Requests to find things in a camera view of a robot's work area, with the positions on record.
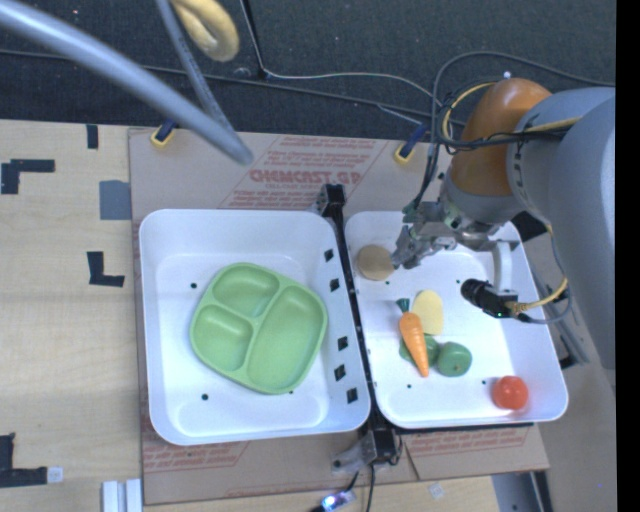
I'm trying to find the white plastic tray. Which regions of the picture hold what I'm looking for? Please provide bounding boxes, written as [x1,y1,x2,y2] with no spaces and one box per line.
[343,209,570,431]
[138,208,372,447]

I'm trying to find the green divided plate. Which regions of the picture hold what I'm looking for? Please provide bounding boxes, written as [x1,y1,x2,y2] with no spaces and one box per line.
[188,261,330,396]

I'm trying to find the black block with thin wires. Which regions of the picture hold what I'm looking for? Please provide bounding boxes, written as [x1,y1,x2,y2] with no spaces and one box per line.
[318,182,348,218]
[331,428,402,474]

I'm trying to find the red orange tomato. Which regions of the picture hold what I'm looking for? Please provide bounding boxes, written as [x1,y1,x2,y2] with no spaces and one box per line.
[490,375,530,412]

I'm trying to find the tan round biscuit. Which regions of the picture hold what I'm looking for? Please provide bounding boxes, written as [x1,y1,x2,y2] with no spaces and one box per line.
[355,244,396,282]

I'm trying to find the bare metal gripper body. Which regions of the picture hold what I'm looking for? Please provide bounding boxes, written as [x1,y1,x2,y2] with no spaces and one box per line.
[402,199,503,252]

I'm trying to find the orange carrot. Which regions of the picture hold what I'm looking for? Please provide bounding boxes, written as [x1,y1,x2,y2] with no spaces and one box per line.
[395,297,432,379]

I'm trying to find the brown cardboard board red print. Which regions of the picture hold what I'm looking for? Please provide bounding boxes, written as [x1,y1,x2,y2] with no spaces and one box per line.
[127,127,551,506]

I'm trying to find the thin black rod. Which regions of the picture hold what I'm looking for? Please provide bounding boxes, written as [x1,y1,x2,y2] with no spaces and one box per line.
[331,207,387,436]

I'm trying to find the black cylinder on white bracket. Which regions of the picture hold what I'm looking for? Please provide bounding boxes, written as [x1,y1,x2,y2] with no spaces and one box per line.
[459,239,521,320]

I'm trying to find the pale yellow potato slice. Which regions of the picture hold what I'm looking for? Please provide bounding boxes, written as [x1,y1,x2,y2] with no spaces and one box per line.
[410,289,445,337]

